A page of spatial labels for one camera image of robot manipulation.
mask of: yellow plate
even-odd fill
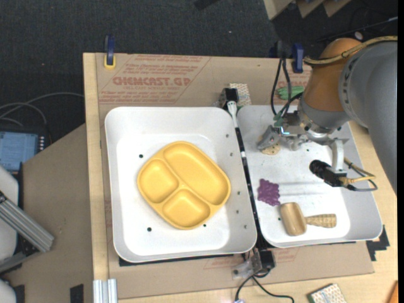
[[[138,174],[138,189],[149,205],[179,229],[205,223],[230,195],[230,181],[194,144],[171,143],[149,159]]]

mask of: green object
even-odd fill
[[[291,94],[290,98],[293,98],[295,95],[297,95],[303,91],[304,91],[304,86],[302,86],[302,85],[293,86],[292,94]],[[276,92],[278,93],[279,97],[282,100],[288,99],[288,88],[287,87],[279,88]]]

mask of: purple toy grapes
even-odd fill
[[[258,200],[271,206],[280,205],[279,185],[265,179],[259,180]]]

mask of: white tray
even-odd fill
[[[257,232],[230,115],[214,107],[118,107],[105,118],[115,249],[132,263],[245,253]],[[159,149],[188,141],[227,174],[231,194],[205,225],[177,229],[142,198],[140,168]]]
[[[317,143],[306,143],[297,151],[290,151],[284,143],[276,155],[265,155],[257,149],[257,142],[268,125],[273,124],[269,105],[248,105],[238,115],[240,131],[251,177],[259,224],[264,238],[275,247],[292,247],[334,242],[360,241],[377,238],[382,223],[371,192],[353,192],[343,187],[331,187],[316,177],[309,164],[318,159],[331,165],[331,150]],[[345,156],[361,166],[348,124],[332,137],[349,138],[344,145]],[[348,176],[355,175],[351,170]],[[279,206],[258,201],[259,180],[279,184],[280,202],[297,202],[305,217],[335,213],[337,226],[332,229],[307,226],[305,234],[289,236],[280,217]],[[366,182],[358,184],[369,187]]]

